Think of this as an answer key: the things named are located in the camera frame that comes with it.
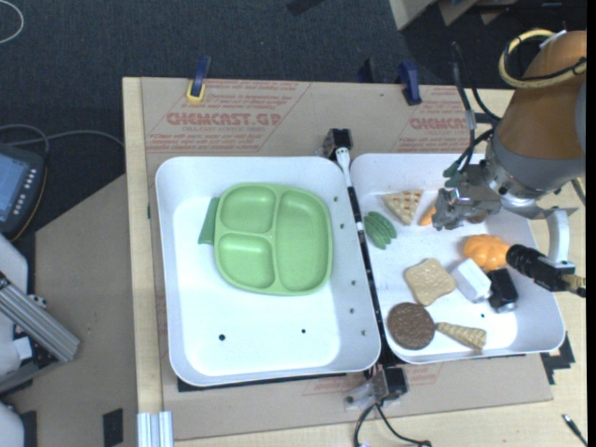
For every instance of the brown cardboard board red print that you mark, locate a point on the brown cardboard board red print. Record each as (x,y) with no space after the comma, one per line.
(279,114)

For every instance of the black cylinder on white bracket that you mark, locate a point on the black cylinder on white bracket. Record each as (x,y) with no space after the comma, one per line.
(535,263)

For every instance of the white carton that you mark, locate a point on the white carton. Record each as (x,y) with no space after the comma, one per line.
(471,280)

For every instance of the green pea pods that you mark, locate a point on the green pea pods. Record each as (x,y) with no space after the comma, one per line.
(379,230)

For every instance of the black box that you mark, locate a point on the black box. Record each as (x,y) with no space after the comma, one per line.
(503,291)

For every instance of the beige toast slice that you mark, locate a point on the beige toast slice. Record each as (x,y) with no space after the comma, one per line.
(428,281)

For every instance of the white plastic tray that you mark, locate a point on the white plastic tray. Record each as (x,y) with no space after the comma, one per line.
(419,245)
(261,333)

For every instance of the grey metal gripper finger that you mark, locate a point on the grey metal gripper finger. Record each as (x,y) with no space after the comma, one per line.
(442,214)
(460,217)

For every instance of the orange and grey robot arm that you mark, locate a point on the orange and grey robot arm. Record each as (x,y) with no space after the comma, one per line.
(540,119)

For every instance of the brown round biscuit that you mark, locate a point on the brown round biscuit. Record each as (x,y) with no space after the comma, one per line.
(410,326)

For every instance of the orange bread roll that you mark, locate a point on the orange bread roll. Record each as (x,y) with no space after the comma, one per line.
(484,249)

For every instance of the orange carrot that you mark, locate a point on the orange carrot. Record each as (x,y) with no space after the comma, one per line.
(426,217)

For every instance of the beige waffle cone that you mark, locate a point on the beige waffle cone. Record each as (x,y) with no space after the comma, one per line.
(465,335)

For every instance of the thin black and white rod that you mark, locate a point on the thin black and white rod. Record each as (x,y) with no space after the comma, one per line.
(357,217)

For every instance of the green divided plate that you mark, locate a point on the green divided plate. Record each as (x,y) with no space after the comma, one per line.
(274,240)

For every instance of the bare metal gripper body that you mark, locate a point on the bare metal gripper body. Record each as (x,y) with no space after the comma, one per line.
(475,193)

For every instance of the beige lattice pie slice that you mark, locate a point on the beige lattice pie slice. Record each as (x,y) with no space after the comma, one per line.
(402,205)

